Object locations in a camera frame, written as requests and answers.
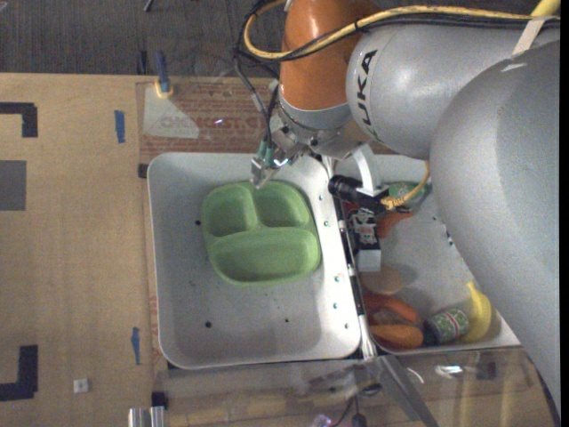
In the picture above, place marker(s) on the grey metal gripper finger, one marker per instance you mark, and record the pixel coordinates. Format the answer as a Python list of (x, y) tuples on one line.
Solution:
[(266, 177), (256, 168)]

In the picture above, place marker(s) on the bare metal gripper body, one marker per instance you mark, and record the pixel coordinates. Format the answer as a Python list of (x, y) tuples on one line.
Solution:
[(286, 143)]

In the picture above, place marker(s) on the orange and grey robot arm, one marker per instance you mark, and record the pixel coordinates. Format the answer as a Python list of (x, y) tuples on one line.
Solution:
[(467, 118)]

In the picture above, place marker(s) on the green divided plate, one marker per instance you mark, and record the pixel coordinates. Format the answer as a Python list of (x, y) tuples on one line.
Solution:
[(262, 252)]

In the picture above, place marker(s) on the black red white packet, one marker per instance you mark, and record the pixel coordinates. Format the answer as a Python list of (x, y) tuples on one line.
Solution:
[(363, 229)]

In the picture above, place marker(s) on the green packet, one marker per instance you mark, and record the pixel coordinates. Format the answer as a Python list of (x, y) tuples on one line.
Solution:
[(402, 190)]

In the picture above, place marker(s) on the white carton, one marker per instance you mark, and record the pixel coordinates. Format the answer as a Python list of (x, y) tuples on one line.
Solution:
[(369, 260)]

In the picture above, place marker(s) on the thin black and white rod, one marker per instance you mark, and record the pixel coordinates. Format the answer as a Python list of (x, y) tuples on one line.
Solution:
[(353, 278)]

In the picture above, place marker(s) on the white plastic tray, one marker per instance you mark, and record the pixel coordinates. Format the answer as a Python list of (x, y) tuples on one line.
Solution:
[(249, 318), (427, 260)]

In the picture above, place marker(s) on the brown round bread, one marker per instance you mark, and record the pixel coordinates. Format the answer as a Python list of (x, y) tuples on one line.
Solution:
[(382, 280)]

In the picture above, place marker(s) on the green patterned can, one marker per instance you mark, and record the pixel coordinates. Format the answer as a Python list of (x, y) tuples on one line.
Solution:
[(449, 326)]

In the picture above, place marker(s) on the yellow banana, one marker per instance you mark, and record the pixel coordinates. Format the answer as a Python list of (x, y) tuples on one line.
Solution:
[(481, 314)]

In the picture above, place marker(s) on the black cylinder on white bracket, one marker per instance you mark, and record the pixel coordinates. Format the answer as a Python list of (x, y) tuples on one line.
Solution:
[(351, 190)]

